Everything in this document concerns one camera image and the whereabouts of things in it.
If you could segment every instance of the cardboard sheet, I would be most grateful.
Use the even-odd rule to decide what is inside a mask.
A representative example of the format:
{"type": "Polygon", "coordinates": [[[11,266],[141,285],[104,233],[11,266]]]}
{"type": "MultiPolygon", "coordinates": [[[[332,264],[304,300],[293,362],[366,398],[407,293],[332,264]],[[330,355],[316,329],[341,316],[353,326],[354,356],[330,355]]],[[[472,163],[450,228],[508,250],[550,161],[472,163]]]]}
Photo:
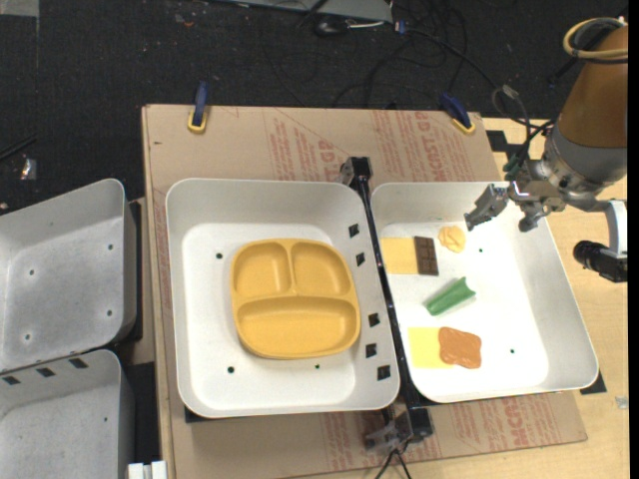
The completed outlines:
{"type": "MultiPolygon", "coordinates": [[[[472,115],[476,131],[465,136],[442,112],[211,107],[207,129],[194,135],[190,109],[152,105],[142,115],[161,300],[154,307],[161,440],[171,477],[284,478],[379,466],[384,456],[363,445],[381,427],[378,413],[188,422],[176,381],[166,193],[185,178],[335,181],[349,156],[370,158],[374,185],[497,181],[480,117],[472,115]]],[[[571,393],[436,405],[430,414],[435,434],[409,447],[408,462],[586,439],[571,393]]]]}

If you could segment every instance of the white bin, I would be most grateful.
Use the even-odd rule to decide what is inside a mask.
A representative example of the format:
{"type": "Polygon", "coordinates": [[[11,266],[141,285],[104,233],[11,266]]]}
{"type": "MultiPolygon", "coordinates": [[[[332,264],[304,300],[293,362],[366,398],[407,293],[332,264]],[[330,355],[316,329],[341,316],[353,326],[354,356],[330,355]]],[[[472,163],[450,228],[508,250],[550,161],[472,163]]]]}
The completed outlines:
{"type": "Polygon", "coordinates": [[[373,410],[395,399],[393,341],[354,191],[337,183],[184,180],[167,195],[167,219],[178,386],[193,412],[216,418],[373,410]],[[345,257],[361,315],[351,348],[294,360],[243,348],[232,314],[230,264],[243,245],[275,238],[320,240],[345,257]]]}
{"type": "Polygon", "coordinates": [[[108,350],[0,376],[0,479],[124,479],[133,411],[108,350]]]}
{"type": "Polygon", "coordinates": [[[523,213],[511,204],[469,233],[463,215],[485,188],[486,183],[386,184],[372,194],[381,238],[435,240],[439,276],[388,276],[415,387],[433,401],[457,402],[592,384],[597,358],[547,221],[521,233],[517,223],[523,213]],[[462,253],[439,243],[443,226],[464,230],[462,253]],[[430,315],[423,303],[463,276],[477,292],[475,300],[430,315]],[[482,339],[479,368],[415,367],[408,329],[442,326],[482,339]]]}
{"type": "Polygon", "coordinates": [[[0,373],[95,349],[136,318],[136,235],[104,180],[0,218],[0,373]]]}

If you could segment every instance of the black carpet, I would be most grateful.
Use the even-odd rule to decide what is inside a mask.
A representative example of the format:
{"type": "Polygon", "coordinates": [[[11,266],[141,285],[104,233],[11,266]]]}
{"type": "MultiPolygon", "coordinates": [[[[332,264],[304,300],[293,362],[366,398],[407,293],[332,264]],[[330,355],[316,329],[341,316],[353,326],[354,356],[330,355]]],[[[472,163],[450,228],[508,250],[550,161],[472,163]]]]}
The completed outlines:
{"type": "Polygon", "coordinates": [[[485,116],[506,83],[531,118],[552,118],[579,71],[548,83],[568,61],[563,35],[627,16],[628,0],[393,5],[425,35],[384,26],[321,38],[300,13],[194,0],[40,0],[38,21],[0,16],[0,151],[37,139],[0,161],[0,214],[108,177],[140,197],[140,108],[191,103],[200,80],[217,105],[433,110],[448,91],[485,116]],[[27,158],[36,179],[22,181],[27,158]]]}

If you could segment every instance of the orange object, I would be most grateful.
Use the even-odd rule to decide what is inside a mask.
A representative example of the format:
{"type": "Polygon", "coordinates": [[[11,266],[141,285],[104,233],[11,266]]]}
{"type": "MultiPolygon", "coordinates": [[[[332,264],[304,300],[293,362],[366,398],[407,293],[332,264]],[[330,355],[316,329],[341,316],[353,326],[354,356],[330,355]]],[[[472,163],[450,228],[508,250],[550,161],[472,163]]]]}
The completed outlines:
{"type": "MultiPolygon", "coordinates": [[[[628,48],[628,26],[604,39],[597,51],[628,48]]],[[[625,148],[628,64],[586,63],[561,110],[559,130],[566,139],[593,148],[625,148]]]]}
{"type": "Polygon", "coordinates": [[[231,284],[238,336],[256,355],[325,356],[348,349],[359,336],[359,305],[350,269],[327,243],[249,243],[233,259],[231,284]]]}
{"type": "Polygon", "coordinates": [[[439,356],[444,363],[468,369],[481,366],[481,338],[448,326],[439,329],[439,356]]]}

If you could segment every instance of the small yellow object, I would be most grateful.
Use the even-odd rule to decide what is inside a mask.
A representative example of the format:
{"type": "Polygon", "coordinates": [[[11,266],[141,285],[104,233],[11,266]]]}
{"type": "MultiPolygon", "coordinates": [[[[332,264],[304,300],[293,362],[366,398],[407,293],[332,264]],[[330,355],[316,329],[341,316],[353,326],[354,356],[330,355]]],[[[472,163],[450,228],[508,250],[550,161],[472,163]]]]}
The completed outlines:
{"type": "Polygon", "coordinates": [[[388,273],[413,275],[419,273],[413,238],[382,238],[381,256],[388,273]]]}
{"type": "Polygon", "coordinates": [[[449,250],[460,253],[466,247],[466,234],[458,226],[441,228],[439,242],[449,250]]]}
{"type": "Polygon", "coordinates": [[[195,110],[192,110],[189,113],[189,130],[192,131],[193,133],[197,133],[197,134],[202,134],[204,132],[205,127],[207,126],[207,114],[205,113],[202,116],[202,124],[200,126],[196,126],[193,124],[193,118],[196,114],[195,110]]]}
{"type": "Polygon", "coordinates": [[[457,129],[459,129],[462,133],[465,133],[466,135],[472,135],[472,133],[474,133],[475,131],[475,123],[470,123],[470,128],[466,128],[459,121],[457,121],[456,119],[453,119],[452,124],[455,125],[457,129]]]}
{"type": "Polygon", "coordinates": [[[419,369],[450,369],[440,355],[439,328],[414,326],[408,329],[410,360],[419,369]]]}
{"type": "Polygon", "coordinates": [[[265,358],[340,353],[359,337],[350,269],[321,241],[265,239],[243,246],[231,265],[231,302],[240,341],[265,358]]]}

